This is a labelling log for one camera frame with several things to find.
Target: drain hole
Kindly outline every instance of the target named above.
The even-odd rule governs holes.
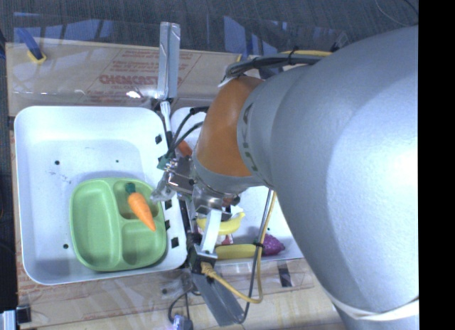
[[[178,247],[178,238],[171,239],[171,247],[172,248]]]

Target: white sink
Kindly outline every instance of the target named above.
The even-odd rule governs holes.
[[[140,107],[28,107],[17,115],[14,132],[23,266],[32,280],[81,282],[183,264],[186,237],[175,196],[164,210],[168,245],[156,265],[95,272],[78,261],[71,240],[69,202],[79,183],[129,177],[156,187],[162,175],[158,158],[167,150],[157,114]]]

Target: black cable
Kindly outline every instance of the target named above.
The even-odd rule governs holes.
[[[277,53],[274,55],[256,57],[252,60],[236,62],[229,65],[226,69],[226,78],[236,78],[241,74],[252,69],[260,69],[263,67],[275,68],[283,67],[285,65],[306,64],[313,65],[319,62],[323,57],[319,55],[305,55],[305,54],[283,54]]]
[[[207,111],[208,111],[208,108],[209,108],[209,106],[204,106],[204,107],[192,107],[192,108],[190,108],[190,112],[183,118],[182,122],[181,122],[180,125],[178,126],[177,131],[176,131],[176,133],[175,133],[174,136],[173,136],[172,143],[170,144],[170,147],[171,147],[172,145],[175,145],[176,140],[177,140],[177,138],[178,138],[178,135],[180,134],[180,131],[183,129],[183,126],[184,126],[185,123],[190,119],[190,117],[192,117],[193,115],[198,114],[199,112],[207,112]]]
[[[408,0],[403,0],[406,4],[408,4],[409,6],[411,6],[411,9],[414,10],[414,12],[416,13],[417,15],[417,18],[419,17],[419,12],[417,11],[417,9],[414,7],[414,5],[412,5]]]
[[[190,320],[190,305],[188,303],[188,293],[185,293],[185,303],[186,303],[186,315],[188,316],[188,320]]]
[[[188,315],[188,320],[190,319],[190,308],[189,308],[189,305],[188,305],[188,291],[187,291],[187,292],[184,292],[183,294],[181,294],[180,296],[178,296],[178,297],[171,303],[171,305],[170,305],[169,308],[168,308],[168,319],[169,319],[169,321],[171,322],[171,324],[173,324],[172,309],[173,309],[173,307],[175,306],[175,304],[179,301],[179,299],[181,299],[183,296],[186,296],[186,311],[187,311],[187,315]]]
[[[3,218],[4,209],[3,209],[3,194],[0,189],[0,219]]]
[[[0,29],[0,58],[6,59],[6,38]]]
[[[266,220],[266,217],[267,217],[267,207],[269,206],[269,201],[270,201],[271,196],[272,196],[272,190],[269,189],[269,191],[267,193],[267,199],[266,199],[266,206],[265,206],[265,210],[264,210],[264,215],[262,216],[262,222],[261,222],[261,228],[262,229],[265,226],[265,220]],[[262,243],[255,243],[255,245],[256,245],[256,250],[255,250],[255,256],[253,257],[251,279],[250,279],[250,289],[248,291],[248,297],[252,296],[253,287],[255,285],[255,272],[256,272],[257,256],[259,254],[259,247],[260,246],[264,247],[264,245]],[[243,324],[245,322],[245,320],[247,319],[247,315],[248,315],[248,310],[249,309],[250,309],[250,302],[247,302],[247,304],[245,305],[245,310],[243,312],[243,318],[241,320],[237,321],[238,324]]]
[[[202,127],[202,124],[203,122],[199,122],[197,124],[194,124],[192,128],[190,128],[179,140],[177,140],[177,142],[173,143],[168,151],[166,152],[166,154],[164,155],[166,158],[169,157],[169,155],[178,147],[178,145],[183,141],[185,140],[185,138],[190,135],[194,130],[196,130],[197,128],[200,128]]]

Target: yellow cable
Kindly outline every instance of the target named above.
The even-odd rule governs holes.
[[[272,211],[273,211],[273,207],[274,207],[276,199],[277,199],[277,194],[274,192],[273,196],[272,196],[272,202],[270,204],[270,209],[269,209],[269,212],[267,213],[267,217],[265,218],[264,227],[262,229],[262,233],[261,233],[261,237],[260,237],[260,241],[259,241],[260,244],[264,243],[265,233],[267,232],[267,226],[269,225],[269,220],[272,215]],[[257,291],[259,292],[259,298],[257,298],[257,299],[248,297],[248,296],[244,295],[243,293],[239,292],[237,289],[235,289],[231,284],[229,284],[226,280],[224,280],[222,277],[220,277],[218,275],[218,273],[213,269],[213,267],[210,263],[202,262],[200,264],[200,266],[202,268],[201,272],[204,275],[218,281],[220,284],[222,284],[224,287],[226,287],[228,290],[230,290],[233,294],[236,294],[241,299],[243,299],[247,302],[251,302],[253,304],[259,304],[263,298],[262,283],[261,283],[261,256],[262,256],[262,247],[259,246],[259,250],[257,252],[257,269],[256,269]]]
[[[287,52],[281,52],[283,54],[289,54],[292,50],[288,50]],[[317,55],[318,57],[327,57],[328,55],[332,54],[332,52],[325,52],[323,50],[296,50],[294,54],[306,54],[306,55]]]

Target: sink basin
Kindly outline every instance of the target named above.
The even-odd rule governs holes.
[[[88,258],[93,267],[79,261],[71,236],[71,196],[82,182],[128,178],[156,187],[163,173],[156,168],[158,158],[167,151],[156,113],[141,107],[33,106],[16,116],[14,134],[22,259],[32,280],[49,285],[100,280],[173,270],[184,263],[186,235],[175,196],[166,205],[161,203],[166,207],[162,211],[167,222],[166,248],[157,261],[142,262],[145,242],[137,242],[137,236],[143,233],[122,208],[116,218],[104,212],[90,219],[118,220],[120,230],[105,229],[104,247],[99,250],[109,256]],[[109,200],[103,195],[92,198]],[[82,225],[82,218],[76,220]],[[111,255],[112,248],[122,253],[128,268],[116,267],[118,253]]]

